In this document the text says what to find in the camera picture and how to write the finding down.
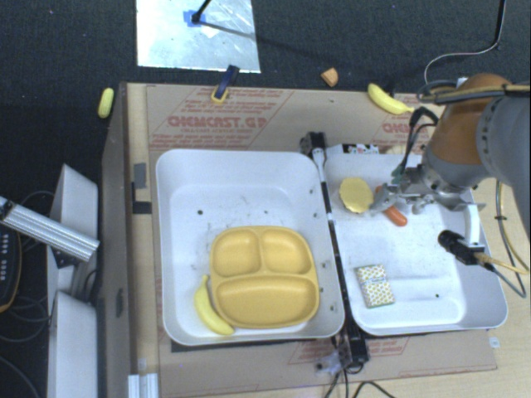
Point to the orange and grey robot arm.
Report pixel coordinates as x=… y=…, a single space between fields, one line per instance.
x=460 y=139

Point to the thin black and white rod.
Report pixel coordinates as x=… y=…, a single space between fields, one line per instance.
x=332 y=222

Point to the yellow corn cob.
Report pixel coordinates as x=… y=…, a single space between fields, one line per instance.
x=105 y=103

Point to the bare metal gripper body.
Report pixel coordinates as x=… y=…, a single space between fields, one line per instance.
x=431 y=189

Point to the orange sausage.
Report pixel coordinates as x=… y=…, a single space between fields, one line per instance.
x=399 y=218

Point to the brown cardboard board red print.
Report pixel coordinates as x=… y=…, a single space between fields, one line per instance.
x=232 y=118

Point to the yellow round biscuit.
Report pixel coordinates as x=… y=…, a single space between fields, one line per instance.
x=356 y=195

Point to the yellow banana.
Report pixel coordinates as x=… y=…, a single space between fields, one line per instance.
x=386 y=100
x=207 y=309

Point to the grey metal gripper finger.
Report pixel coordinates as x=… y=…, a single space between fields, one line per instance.
x=382 y=200
x=418 y=206

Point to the black cylinder on white bracket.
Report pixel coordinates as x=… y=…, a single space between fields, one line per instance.
x=456 y=245

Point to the white plastic tray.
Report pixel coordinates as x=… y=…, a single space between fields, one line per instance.
x=232 y=189
x=415 y=259

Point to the brown bread slice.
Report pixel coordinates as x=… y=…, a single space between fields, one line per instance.
x=330 y=77

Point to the white carton yellow pattern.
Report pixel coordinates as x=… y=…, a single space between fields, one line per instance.
x=375 y=286

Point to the yellow divided plate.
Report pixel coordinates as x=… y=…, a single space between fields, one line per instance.
x=265 y=280

